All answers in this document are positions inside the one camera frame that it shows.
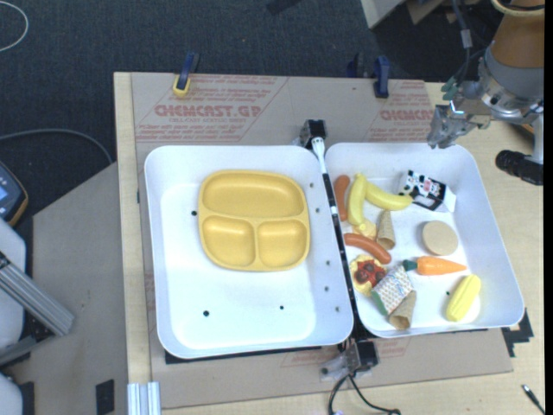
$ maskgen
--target pen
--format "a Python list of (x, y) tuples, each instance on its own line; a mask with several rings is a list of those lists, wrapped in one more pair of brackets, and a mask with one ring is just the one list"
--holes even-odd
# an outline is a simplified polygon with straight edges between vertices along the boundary
[(534, 392), (530, 390), (530, 388), (526, 384), (523, 384), (522, 388), (526, 392), (526, 395), (528, 395), (528, 398), (531, 400), (531, 402), (534, 403), (543, 414), (545, 414), (545, 410), (542, 408), (542, 405), (539, 404), (539, 401), (537, 400), (536, 395), (534, 395)]

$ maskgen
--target beige round disc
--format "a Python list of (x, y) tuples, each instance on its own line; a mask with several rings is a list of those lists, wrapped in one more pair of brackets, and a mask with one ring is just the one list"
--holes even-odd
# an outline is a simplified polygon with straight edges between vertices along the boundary
[(443, 221), (429, 221), (423, 227), (423, 243), (435, 255), (449, 255), (459, 245), (457, 234)]

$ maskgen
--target banana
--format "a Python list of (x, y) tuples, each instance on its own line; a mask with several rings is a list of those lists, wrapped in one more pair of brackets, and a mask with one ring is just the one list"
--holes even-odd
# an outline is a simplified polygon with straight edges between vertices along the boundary
[(363, 203), (365, 201), (366, 178), (363, 174), (355, 174), (352, 186), (347, 197), (347, 220), (353, 226), (359, 226), (365, 222), (363, 216)]
[(413, 198), (410, 195), (391, 194), (366, 179), (365, 198), (373, 205), (388, 211), (400, 211), (413, 202)]

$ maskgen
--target blue clamp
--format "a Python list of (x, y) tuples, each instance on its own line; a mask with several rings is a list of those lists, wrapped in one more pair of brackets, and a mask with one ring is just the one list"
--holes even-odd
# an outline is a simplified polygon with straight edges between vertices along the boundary
[(173, 83), (173, 94), (177, 97), (182, 98), (187, 94), (190, 88), (190, 79), (188, 77), (191, 73), (195, 72), (199, 59), (200, 55), (195, 52), (187, 54), (184, 65), (182, 65), (181, 74), (176, 76), (175, 83)]
[(387, 99), (388, 76), (390, 75), (390, 62), (384, 55), (380, 55), (374, 61), (374, 76), (377, 80), (374, 82), (374, 95), (377, 99)]

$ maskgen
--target black floor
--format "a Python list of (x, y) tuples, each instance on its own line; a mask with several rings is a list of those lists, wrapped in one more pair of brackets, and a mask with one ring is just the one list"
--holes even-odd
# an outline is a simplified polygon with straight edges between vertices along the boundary
[[(199, 73), (346, 77), (362, 53), (391, 78), (445, 81), (464, 60), (459, 27), (439, 10), (416, 26), (399, 6), (369, 30), (360, 0), (0, 0), (0, 161), (29, 193), (30, 216), (116, 159), (112, 76), (176, 73), (187, 51)], [(470, 8), (479, 35), (498, 14)], [(475, 76), (474, 67), (469, 77)]]

